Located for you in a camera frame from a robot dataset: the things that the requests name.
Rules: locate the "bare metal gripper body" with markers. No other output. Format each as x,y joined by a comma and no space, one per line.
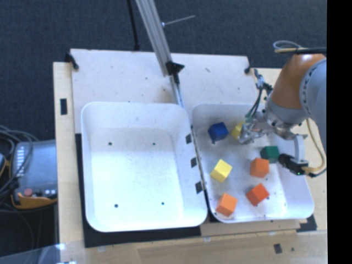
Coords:
277,127

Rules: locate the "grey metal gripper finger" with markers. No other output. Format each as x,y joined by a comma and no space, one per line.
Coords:
243,135
252,138

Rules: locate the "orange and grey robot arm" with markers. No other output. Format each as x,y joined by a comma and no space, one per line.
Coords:
291,84

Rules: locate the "yellow cube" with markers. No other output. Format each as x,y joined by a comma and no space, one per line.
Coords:
236,131
221,170

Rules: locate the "green cube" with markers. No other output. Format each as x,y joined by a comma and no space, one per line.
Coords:
270,153

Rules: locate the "blue cube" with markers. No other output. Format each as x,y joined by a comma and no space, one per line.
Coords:
218,131

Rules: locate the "orange cube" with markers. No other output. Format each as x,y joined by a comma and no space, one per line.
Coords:
259,168
226,205

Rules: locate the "white plastic tray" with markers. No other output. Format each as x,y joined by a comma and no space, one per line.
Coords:
239,172
137,169

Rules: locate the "red-orange cube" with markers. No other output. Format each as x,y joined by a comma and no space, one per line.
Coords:
257,194

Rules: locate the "pale wood board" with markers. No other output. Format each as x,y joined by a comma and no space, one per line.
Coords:
64,153

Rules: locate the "black cylinder on white bracket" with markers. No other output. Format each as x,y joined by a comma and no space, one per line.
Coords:
291,162

